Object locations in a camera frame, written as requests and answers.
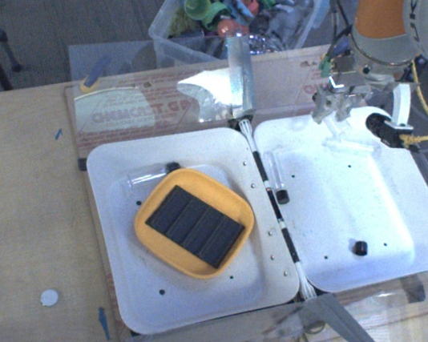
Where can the clear plastic bin of toys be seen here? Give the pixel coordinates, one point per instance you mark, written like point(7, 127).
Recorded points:
point(243, 3)

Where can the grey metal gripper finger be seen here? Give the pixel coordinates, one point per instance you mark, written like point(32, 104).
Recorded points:
point(346, 104)
point(322, 106)

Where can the yellow plate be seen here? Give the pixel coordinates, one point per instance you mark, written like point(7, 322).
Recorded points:
point(156, 240)

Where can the white round disc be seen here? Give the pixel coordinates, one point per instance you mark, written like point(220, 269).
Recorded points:
point(49, 297)

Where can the black cylinder on white bracket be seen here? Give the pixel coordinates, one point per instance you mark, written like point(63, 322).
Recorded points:
point(386, 130)

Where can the white plastic tray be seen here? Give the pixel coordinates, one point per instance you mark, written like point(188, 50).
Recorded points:
point(137, 292)
point(365, 201)

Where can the small black cap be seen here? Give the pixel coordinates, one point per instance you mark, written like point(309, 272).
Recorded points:
point(360, 248)

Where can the clear plastic bottle black cap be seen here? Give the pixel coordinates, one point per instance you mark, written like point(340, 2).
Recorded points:
point(145, 174)
point(275, 174)

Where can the black ribbed flat block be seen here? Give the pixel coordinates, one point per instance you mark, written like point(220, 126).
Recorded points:
point(195, 226)

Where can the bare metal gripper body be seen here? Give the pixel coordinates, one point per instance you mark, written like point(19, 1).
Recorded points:
point(350, 74)

